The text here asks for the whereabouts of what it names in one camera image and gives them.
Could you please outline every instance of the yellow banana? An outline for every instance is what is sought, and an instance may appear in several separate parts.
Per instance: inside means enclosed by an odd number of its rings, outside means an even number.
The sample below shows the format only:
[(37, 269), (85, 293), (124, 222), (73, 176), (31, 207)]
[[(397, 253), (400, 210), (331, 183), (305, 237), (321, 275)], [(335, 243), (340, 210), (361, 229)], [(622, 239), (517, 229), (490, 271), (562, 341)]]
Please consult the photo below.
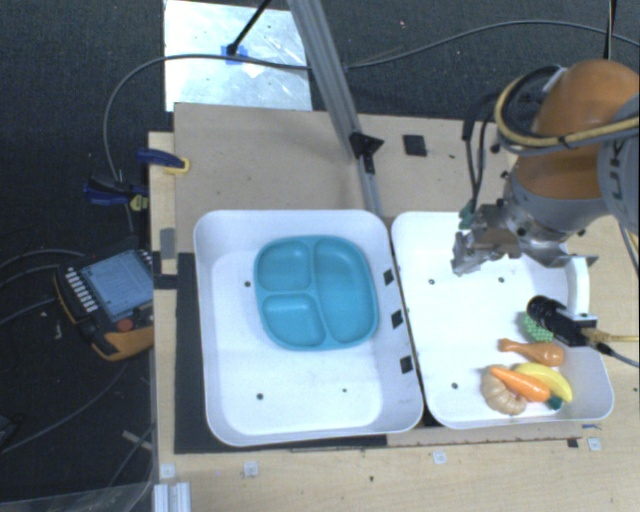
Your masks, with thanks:
[(544, 382), (549, 386), (552, 394), (562, 398), (565, 402), (573, 400), (573, 391), (567, 379), (548, 366), (538, 363), (522, 363), (516, 366), (515, 371)]

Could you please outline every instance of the white tray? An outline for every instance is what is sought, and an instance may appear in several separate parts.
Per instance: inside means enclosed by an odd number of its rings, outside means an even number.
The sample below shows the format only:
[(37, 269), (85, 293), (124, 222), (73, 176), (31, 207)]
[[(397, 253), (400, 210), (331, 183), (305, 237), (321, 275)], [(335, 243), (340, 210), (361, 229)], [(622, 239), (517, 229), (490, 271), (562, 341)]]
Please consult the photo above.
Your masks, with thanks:
[(574, 399), (553, 411), (528, 404), (520, 416), (491, 410), (480, 393), (482, 371), (525, 359), (497, 349), (500, 338), (522, 341), (518, 315), (535, 295), (588, 311), (589, 275), (583, 259), (566, 269), (547, 269), (523, 256), (487, 262), (456, 276), (452, 246), (454, 213), (410, 212), (392, 226), (401, 286), (426, 393), (427, 406), (443, 425), (464, 429), (564, 420), (598, 420), (613, 408), (613, 390), (602, 358), (590, 348), (565, 347), (560, 372)]
[[(361, 345), (299, 352), (269, 339), (260, 323), (254, 259), (279, 238), (343, 237), (371, 269), (380, 321)], [(194, 231), (206, 415), (232, 446), (401, 432), (423, 413), (388, 232), (358, 210), (217, 211)]]

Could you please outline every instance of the electronic device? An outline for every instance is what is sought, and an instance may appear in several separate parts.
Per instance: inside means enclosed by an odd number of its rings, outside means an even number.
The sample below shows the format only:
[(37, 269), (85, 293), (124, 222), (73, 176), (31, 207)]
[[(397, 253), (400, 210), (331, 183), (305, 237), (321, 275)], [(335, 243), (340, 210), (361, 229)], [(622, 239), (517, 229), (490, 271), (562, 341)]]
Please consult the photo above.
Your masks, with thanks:
[(151, 255), (137, 247), (137, 238), (126, 238), (61, 265), (54, 278), (67, 316), (108, 361), (153, 344)]

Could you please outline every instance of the dark carpet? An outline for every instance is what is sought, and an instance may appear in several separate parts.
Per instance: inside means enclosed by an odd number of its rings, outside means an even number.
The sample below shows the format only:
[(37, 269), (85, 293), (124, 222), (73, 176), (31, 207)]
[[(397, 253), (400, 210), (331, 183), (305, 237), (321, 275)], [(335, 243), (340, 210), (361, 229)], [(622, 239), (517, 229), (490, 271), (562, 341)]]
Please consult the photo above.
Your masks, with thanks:
[[(324, 6), (345, 63), (510, 20), (604, 29), (608, 10), (604, 0), (326, 0)], [(162, 0), (0, 3), (0, 263), (40, 248), (92, 251), (127, 234), (123, 209), (88, 204), (82, 185), (91, 173), (109, 176), (101, 143), (105, 103), (127, 72), (163, 54), (162, 22)], [(638, 2), (619, 2), (615, 28), (640, 39)], [(347, 77), (360, 112), (462, 118), (477, 97), (516, 76), (550, 63), (598, 58), (603, 47), (604, 36), (586, 30), (510, 26), (354, 69)], [(614, 41), (613, 57), (638, 70), (633, 45)], [(315, 107), (322, 108), (313, 84), (312, 91)], [(114, 105), (113, 156), (127, 181), (144, 180), (133, 157), (147, 132), (170, 127), (163, 70), (156, 66), (129, 83)], [(146, 241), (144, 215), (134, 216), (134, 227)], [(0, 283), (23, 270), (65, 261), (68, 257), (52, 254), (18, 261), (0, 270)], [(17, 279), (0, 288), (0, 321), (52, 295), (50, 271)], [(0, 415), (21, 424), (5, 449), (82, 407), (122, 365), (99, 359), (56, 305), (0, 327)], [(0, 501), (106, 486), (132, 447), (122, 432), (141, 434), (150, 421), (149, 359), (143, 354), (129, 361), (95, 405), (0, 455)], [(143, 481), (149, 463), (149, 453), (140, 450), (116, 483)]]

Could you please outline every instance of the blue clamp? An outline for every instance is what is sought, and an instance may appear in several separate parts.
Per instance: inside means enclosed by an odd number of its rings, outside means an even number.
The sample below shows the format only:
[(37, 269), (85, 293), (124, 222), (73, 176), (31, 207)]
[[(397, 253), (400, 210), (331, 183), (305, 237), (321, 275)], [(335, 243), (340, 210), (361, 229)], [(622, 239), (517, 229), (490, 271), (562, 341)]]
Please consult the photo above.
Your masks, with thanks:
[(127, 204), (138, 196), (149, 196), (149, 189), (143, 185), (112, 183), (93, 177), (84, 184), (83, 192), (87, 201), (99, 206)]
[(187, 174), (189, 172), (189, 160), (180, 158), (159, 149), (139, 148), (136, 152), (136, 160), (144, 164), (162, 165), (164, 172), (169, 174)]

